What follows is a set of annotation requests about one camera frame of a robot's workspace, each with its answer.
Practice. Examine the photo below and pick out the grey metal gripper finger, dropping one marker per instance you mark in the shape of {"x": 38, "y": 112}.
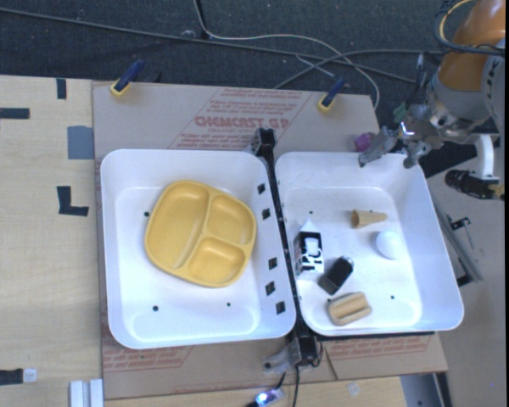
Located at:
{"x": 375, "y": 146}
{"x": 413, "y": 154}

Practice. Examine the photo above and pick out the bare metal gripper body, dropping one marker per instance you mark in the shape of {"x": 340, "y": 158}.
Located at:
{"x": 428, "y": 127}

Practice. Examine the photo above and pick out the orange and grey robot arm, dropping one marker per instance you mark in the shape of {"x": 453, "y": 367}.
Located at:
{"x": 475, "y": 57}

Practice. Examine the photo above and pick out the purple cube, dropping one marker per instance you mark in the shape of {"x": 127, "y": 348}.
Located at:
{"x": 362, "y": 142}

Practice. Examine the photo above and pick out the tan ice cream cone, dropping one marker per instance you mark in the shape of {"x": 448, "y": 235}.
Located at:
{"x": 367, "y": 217}

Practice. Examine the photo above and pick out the white egg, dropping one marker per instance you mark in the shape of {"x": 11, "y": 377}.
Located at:
{"x": 388, "y": 244}

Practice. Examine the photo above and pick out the black and white milk carton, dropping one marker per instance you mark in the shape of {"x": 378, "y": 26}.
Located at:
{"x": 309, "y": 248}

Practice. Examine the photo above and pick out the thin black rod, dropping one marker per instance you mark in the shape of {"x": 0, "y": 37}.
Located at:
{"x": 282, "y": 227}

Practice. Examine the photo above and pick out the white plastic tray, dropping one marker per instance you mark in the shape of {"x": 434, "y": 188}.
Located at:
{"x": 407, "y": 286}
{"x": 186, "y": 312}

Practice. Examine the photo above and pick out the black bottle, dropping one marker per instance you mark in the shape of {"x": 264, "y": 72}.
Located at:
{"x": 336, "y": 274}

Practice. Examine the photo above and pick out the tan hot dog bun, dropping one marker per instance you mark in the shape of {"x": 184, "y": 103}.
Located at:
{"x": 348, "y": 308}

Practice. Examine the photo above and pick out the brown cardboard board red print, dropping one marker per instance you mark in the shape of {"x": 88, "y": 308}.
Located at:
{"x": 174, "y": 113}

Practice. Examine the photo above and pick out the yellow divided plate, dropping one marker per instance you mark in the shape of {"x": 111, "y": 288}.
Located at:
{"x": 182, "y": 223}

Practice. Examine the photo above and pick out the black cylinder on white bracket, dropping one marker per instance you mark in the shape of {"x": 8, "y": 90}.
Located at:
{"x": 477, "y": 176}

